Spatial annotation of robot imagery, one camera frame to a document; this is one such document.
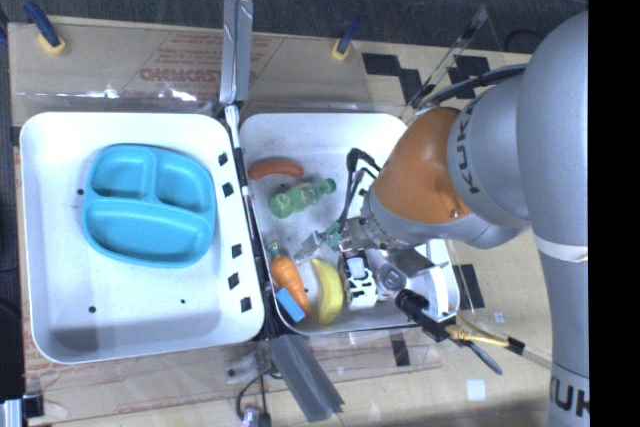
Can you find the blue cube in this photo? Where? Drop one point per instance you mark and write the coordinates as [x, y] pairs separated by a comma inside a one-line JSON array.
[[291, 306]]

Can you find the green bottle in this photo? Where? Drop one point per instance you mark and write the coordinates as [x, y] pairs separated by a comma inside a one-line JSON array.
[[295, 200]]

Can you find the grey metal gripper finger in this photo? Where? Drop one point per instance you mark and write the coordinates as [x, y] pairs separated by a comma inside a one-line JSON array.
[[310, 246]]

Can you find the white plastic tray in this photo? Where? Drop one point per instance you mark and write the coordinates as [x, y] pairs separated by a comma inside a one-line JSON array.
[[310, 135], [140, 310]]

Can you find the blue divided plate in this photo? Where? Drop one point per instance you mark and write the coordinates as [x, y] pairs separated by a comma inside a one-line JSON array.
[[147, 225]]

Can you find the black cylinder on white bracket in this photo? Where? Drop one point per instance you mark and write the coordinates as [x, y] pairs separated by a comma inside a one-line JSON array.
[[412, 302]]

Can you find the orange carrot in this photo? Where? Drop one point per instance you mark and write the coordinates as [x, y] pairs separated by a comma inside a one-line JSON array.
[[289, 275]]

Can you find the white and black carton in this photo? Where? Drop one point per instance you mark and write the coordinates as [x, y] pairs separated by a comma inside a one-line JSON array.
[[361, 287]]

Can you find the brown cardboard board red print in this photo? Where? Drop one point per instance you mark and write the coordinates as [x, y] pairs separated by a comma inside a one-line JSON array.
[[165, 65]]

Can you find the silver can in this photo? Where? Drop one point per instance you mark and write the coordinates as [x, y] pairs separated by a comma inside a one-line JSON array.
[[392, 277]]

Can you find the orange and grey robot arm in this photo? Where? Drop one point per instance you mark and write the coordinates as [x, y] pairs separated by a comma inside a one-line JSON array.
[[545, 155]]

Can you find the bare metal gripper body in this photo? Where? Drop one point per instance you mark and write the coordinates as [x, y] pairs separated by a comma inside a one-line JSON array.
[[356, 235]]

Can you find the orange sausage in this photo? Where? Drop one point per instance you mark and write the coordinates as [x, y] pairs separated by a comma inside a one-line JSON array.
[[275, 169]]

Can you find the yellow banana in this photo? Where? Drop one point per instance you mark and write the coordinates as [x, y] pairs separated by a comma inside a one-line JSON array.
[[330, 295]]

